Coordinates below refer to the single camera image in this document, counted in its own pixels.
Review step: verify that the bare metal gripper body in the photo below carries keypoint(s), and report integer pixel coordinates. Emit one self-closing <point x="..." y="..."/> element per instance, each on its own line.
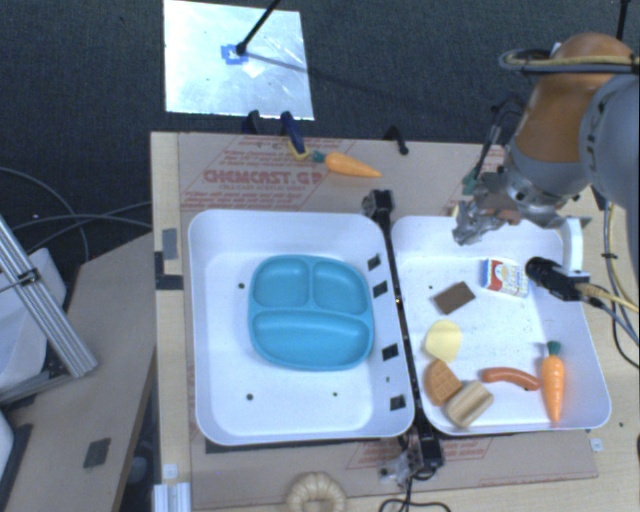
<point x="520" y="202"/>

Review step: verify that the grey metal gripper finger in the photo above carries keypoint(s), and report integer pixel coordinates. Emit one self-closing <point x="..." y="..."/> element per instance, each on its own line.
<point x="462" y="232"/>
<point x="486" y="226"/>

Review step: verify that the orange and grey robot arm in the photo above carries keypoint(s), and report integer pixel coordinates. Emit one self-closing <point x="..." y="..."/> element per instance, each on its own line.
<point x="560" y="115"/>

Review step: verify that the small white carton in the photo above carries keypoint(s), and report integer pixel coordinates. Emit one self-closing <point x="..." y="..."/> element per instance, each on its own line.
<point x="505" y="278"/>

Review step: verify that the brown cardboard board red print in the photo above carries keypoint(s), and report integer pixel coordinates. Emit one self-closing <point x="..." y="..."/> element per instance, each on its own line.
<point x="440" y="175"/>

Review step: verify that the brown biscuit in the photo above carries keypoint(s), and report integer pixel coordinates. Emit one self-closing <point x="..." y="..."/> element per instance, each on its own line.
<point x="454" y="297"/>

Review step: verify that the thin black rod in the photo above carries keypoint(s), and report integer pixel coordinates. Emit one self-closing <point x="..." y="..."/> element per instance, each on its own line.
<point x="400" y="305"/>

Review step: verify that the white plastic tray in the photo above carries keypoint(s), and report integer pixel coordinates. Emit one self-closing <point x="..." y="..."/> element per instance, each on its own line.
<point x="505" y="330"/>
<point x="300" y="400"/>

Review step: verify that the pale yellow crisp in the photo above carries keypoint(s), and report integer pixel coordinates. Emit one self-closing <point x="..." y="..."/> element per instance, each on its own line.
<point x="443" y="341"/>

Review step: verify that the orange carrot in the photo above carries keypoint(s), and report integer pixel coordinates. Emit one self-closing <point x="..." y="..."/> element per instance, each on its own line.
<point x="553" y="382"/>
<point x="350" y="165"/>

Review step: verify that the orange waffle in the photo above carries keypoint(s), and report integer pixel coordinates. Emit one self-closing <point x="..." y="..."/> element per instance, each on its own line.
<point x="441" y="382"/>

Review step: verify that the red sausage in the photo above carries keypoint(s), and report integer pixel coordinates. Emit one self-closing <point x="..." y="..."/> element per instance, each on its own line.
<point x="510" y="376"/>

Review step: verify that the beige bread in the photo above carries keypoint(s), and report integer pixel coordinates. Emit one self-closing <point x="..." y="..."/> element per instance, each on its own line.
<point x="469" y="404"/>

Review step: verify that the blue divided plate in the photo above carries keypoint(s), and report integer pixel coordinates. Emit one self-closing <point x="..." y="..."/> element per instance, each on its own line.
<point x="310" y="312"/>

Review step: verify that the beige doughnut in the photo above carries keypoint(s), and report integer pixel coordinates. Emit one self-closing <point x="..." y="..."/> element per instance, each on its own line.
<point x="316" y="492"/>

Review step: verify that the black cylinder on white bracket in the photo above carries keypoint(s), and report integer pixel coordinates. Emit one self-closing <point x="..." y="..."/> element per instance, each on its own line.
<point x="550" y="278"/>

